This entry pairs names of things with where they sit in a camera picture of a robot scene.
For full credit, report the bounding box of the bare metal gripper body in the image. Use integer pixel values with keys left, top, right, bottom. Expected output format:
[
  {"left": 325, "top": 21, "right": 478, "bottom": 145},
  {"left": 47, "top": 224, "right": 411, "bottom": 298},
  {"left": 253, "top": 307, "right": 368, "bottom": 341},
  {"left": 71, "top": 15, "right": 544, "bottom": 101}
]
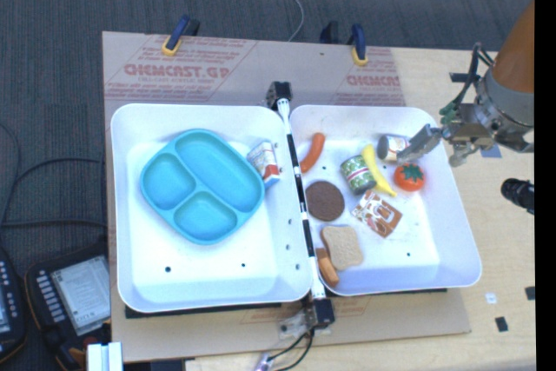
[{"left": 441, "top": 101, "right": 536, "bottom": 154}]

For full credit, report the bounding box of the white and grey can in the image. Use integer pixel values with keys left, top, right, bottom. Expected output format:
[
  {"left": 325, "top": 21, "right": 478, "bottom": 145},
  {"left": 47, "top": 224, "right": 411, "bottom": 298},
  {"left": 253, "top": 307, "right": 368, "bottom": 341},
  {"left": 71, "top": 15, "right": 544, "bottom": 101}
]
[{"left": 375, "top": 134, "right": 412, "bottom": 163}]

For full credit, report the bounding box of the orange tomato with green top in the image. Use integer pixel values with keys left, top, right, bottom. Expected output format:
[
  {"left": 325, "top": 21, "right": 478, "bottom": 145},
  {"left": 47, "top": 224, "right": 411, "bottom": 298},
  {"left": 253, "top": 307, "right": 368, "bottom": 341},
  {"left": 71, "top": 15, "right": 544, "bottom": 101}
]
[{"left": 393, "top": 162, "right": 427, "bottom": 193}]

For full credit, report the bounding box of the yellow banana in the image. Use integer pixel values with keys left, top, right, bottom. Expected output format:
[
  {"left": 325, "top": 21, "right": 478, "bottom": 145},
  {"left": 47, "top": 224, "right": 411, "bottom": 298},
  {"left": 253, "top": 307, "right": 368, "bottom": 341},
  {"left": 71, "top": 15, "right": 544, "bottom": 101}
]
[{"left": 361, "top": 143, "right": 399, "bottom": 199}]

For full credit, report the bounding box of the green can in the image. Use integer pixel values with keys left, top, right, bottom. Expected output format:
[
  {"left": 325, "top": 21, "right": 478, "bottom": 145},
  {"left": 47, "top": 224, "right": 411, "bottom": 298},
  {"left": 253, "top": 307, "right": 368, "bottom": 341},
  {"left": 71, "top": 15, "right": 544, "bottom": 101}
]
[{"left": 339, "top": 154, "right": 378, "bottom": 195}]

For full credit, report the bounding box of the orange and white packet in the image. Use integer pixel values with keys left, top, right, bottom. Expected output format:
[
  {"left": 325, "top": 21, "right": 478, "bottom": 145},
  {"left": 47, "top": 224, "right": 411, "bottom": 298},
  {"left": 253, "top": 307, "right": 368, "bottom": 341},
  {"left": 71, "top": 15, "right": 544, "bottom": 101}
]
[{"left": 350, "top": 189, "right": 404, "bottom": 240}]

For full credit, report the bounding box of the white plastic tray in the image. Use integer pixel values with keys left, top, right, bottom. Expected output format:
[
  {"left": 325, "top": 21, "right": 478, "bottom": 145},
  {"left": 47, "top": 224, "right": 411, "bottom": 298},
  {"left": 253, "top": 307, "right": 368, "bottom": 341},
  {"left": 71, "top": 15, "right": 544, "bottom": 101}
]
[
  {"left": 288, "top": 103, "right": 484, "bottom": 298},
  {"left": 109, "top": 102, "right": 315, "bottom": 315}
]

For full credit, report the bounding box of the orange sausage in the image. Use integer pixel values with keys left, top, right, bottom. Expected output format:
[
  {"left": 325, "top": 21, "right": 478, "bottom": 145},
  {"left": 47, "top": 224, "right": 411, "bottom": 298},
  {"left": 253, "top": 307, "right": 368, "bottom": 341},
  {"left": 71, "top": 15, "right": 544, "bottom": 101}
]
[{"left": 299, "top": 131, "right": 327, "bottom": 175}]

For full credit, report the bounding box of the brown round biscuit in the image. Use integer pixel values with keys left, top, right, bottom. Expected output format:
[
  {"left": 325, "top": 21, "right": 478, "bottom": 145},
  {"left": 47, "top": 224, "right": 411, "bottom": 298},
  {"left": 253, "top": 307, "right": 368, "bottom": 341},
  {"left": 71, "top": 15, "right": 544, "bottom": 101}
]
[{"left": 304, "top": 180, "right": 347, "bottom": 223}]

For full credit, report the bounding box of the thin black and white rod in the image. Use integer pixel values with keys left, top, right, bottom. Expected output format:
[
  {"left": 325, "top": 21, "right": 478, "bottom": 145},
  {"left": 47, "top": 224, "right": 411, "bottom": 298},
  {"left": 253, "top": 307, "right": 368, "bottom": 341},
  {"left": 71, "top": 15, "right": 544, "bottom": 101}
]
[{"left": 276, "top": 97, "right": 328, "bottom": 301}]

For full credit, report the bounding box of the tan bread slice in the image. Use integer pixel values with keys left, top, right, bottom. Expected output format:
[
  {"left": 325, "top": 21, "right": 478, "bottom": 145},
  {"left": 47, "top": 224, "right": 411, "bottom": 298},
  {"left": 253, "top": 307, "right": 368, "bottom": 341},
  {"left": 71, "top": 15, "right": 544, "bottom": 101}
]
[{"left": 320, "top": 224, "right": 365, "bottom": 272}]

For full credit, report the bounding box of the white and red carton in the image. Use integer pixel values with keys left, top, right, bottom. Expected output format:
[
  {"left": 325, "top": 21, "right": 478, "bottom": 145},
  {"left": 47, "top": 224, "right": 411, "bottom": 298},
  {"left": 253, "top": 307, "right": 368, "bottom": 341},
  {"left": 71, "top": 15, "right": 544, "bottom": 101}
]
[{"left": 246, "top": 140, "right": 282, "bottom": 189}]

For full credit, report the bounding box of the orange carrot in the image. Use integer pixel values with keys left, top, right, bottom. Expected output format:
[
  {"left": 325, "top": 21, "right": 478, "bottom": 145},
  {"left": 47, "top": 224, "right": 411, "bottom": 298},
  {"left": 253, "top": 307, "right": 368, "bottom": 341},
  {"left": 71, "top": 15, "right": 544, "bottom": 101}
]
[{"left": 314, "top": 247, "right": 341, "bottom": 288}]

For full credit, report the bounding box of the blue divided plate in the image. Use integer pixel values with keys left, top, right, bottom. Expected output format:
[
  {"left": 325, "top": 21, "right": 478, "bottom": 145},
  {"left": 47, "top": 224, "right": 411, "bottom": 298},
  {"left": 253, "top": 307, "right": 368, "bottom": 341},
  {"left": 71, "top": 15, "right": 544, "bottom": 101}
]
[{"left": 139, "top": 128, "right": 267, "bottom": 247}]

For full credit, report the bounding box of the brown cardboard board red print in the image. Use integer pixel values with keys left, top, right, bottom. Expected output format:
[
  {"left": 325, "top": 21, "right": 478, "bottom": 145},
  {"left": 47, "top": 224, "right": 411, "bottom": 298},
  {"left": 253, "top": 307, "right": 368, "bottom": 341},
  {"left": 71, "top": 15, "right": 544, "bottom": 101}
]
[{"left": 101, "top": 30, "right": 473, "bottom": 364}]

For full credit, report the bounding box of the black cylinder on white bracket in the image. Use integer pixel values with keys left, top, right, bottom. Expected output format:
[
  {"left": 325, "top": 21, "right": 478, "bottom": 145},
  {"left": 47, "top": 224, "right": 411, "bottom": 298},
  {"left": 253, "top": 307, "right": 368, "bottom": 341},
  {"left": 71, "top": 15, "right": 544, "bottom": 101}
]
[{"left": 500, "top": 177, "right": 536, "bottom": 215}]

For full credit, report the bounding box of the black block with thin wires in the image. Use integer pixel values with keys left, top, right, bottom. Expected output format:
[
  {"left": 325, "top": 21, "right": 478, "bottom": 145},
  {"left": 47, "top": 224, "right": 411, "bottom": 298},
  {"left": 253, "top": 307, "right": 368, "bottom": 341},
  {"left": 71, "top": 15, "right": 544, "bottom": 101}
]
[
  {"left": 265, "top": 80, "right": 294, "bottom": 109},
  {"left": 303, "top": 297, "right": 337, "bottom": 328}
]

